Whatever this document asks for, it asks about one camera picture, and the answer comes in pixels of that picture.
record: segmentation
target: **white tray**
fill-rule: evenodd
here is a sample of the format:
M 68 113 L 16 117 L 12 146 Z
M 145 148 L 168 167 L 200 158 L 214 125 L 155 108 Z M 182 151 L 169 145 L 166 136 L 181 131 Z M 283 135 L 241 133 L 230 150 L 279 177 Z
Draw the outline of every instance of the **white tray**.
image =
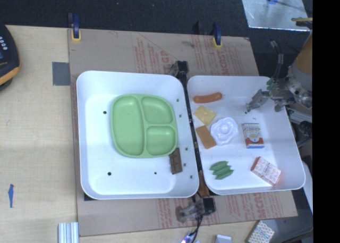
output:
M 94 199 L 190 197 L 198 189 L 196 157 L 182 84 L 158 74 L 87 71 L 76 82 L 80 173 L 84 192 Z M 169 156 L 129 158 L 114 147 L 109 110 L 124 94 L 163 97 L 177 122 L 183 172 L 173 175 Z
M 305 173 L 287 113 L 284 110 L 275 112 L 275 104 L 271 99 L 260 108 L 250 112 L 246 110 L 246 103 L 251 101 L 252 96 L 259 89 L 266 90 L 268 80 L 267 77 L 194 76 L 188 81 L 192 114 L 200 105 L 216 112 L 216 117 L 208 126 L 209 130 L 213 123 L 227 116 L 232 117 L 238 125 L 239 135 L 225 146 L 205 149 L 197 135 L 206 184 L 218 195 L 293 190 L 304 185 Z M 196 95 L 215 92 L 221 92 L 223 98 L 205 104 L 193 101 Z M 194 115 L 193 119 L 195 128 L 203 125 Z M 264 148 L 246 148 L 242 132 L 243 123 L 260 124 Z M 282 173 L 275 186 L 271 186 L 250 171 L 258 156 L 281 169 Z M 216 180 L 209 168 L 222 160 L 228 161 L 234 172 L 225 179 Z

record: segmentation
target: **blue marker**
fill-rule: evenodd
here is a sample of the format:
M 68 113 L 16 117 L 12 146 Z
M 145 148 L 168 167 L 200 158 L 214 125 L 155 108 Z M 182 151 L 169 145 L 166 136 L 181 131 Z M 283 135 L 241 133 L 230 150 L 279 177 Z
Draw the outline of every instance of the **blue marker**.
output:
M 275 5 L 277 2 L 278 2 L 278 0 L 266 0 L 267 2 L 268 2 L 268 4 L 270 4 L 270 5 Z
M 8 195 L 10 197 L 10 208 L 13 208 L 13 195 L 14 195 L 14 185 L 10 184 L 10 189 L 8 190 Z

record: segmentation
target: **gray tape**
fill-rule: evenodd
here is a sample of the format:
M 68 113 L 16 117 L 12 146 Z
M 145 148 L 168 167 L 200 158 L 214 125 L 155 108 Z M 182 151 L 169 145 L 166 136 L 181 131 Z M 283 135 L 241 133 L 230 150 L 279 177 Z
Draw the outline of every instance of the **gray tape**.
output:
M 70 85 L 70 66 L 66 62 L 52 62 L 53 86 Z

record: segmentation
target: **orange object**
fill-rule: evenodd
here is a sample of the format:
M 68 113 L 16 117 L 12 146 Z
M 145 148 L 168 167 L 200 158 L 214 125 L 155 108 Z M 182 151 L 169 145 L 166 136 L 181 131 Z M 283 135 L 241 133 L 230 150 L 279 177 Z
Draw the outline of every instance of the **orange object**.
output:
M 193 101 L 195 103 L 209 103 L 209 102 L 220 100 L 221 98 L 222 98 L 222 94 L 220 92 L 217 92 L 211 95 L 194 96 Z

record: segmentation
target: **yellow device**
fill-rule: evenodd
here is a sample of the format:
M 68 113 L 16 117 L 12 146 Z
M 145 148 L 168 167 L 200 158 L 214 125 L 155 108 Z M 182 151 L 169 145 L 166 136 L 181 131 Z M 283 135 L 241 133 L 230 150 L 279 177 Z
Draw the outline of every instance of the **yellow device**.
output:
M 20 71 L 21 62 L 15 42 L 7 27 L 0 23 L 0 91 Z

